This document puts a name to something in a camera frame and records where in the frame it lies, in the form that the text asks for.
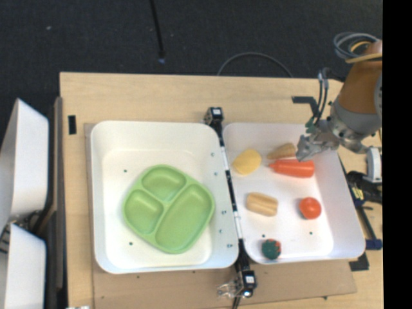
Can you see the green and red toy strawberry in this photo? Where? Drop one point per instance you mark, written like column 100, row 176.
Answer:
column 271, row 249

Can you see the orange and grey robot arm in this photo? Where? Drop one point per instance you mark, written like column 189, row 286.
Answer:
column 359, row 89

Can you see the black cylinder on white bracket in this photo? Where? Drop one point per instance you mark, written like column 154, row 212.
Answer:
column 374, row 164

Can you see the yellow rounded toy food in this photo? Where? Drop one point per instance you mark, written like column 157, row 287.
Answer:
column 246, row 162

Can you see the tan toy cone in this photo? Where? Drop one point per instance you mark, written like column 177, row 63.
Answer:
column 283, row 151

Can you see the green divided plate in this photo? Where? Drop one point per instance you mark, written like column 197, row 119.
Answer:
column 186, row 217

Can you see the thin black and white rod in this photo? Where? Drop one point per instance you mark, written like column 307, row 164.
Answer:
column 229, row 179

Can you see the tan toy bread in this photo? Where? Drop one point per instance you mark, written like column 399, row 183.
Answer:
column 262, row 204

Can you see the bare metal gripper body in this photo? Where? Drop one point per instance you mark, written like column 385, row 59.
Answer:
column 331, row 138

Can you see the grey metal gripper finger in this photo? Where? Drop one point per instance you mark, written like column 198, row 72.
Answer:
column 313, row 152
column 301, row 148

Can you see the orange round toy fruit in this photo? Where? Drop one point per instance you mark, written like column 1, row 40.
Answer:
column 310, row 208

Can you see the white plastic tray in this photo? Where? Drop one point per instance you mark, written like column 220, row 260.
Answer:
column 112, row 146
column 289, row 230

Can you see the orange carrot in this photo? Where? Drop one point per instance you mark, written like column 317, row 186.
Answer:
column 294, row 168

